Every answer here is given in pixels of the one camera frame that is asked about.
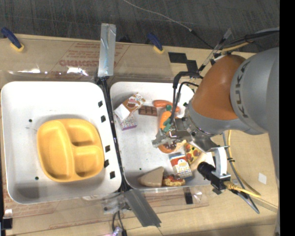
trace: gray carpet floor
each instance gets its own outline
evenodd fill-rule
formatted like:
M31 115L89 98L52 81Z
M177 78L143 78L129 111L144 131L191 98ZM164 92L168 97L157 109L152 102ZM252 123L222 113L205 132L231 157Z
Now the gray carpet floor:
M279 27L280 0L0 0L0 30L98 40L101 23L116 25L117 40L127 36L144 44L153 32L163 45L207 49L228 28L239 38ZM274 34L240 51L277 46L279 34Z

